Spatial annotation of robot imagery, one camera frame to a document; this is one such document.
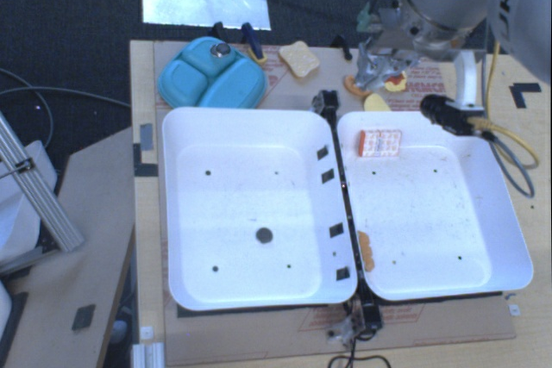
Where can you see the thin black rod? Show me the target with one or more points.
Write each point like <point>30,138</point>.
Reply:
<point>345,189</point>

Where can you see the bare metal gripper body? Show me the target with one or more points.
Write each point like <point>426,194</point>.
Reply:
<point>420,36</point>

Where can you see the orange and white carton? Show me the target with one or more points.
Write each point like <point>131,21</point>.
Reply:
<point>381,143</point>

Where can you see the orange toy biscuit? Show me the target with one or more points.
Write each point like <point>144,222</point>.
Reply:
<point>367,250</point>

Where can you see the blue divided plate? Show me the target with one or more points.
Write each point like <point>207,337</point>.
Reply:
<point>207,79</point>

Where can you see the yellow toy crisp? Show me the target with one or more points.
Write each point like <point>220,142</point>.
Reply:
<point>376,103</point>

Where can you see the orange toy doughnut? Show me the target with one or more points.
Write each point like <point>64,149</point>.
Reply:
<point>350,87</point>

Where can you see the dark grey round disc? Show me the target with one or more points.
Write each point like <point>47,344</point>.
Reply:
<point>264,235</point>

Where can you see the toy bread slice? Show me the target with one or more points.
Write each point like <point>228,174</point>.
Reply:
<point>299,58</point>

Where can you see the black cylinder on white bracket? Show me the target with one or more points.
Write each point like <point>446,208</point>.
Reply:
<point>448,110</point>

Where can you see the white plastic tray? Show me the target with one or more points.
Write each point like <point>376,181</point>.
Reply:
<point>431,211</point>
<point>241,202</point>

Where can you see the red and yellow toy pizza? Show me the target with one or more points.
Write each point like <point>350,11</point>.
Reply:
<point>397,84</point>

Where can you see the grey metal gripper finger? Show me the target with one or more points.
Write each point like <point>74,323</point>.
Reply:
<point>394,66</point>
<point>366,71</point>

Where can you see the brown cardboard board red print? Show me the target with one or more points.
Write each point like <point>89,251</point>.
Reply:
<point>276,340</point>

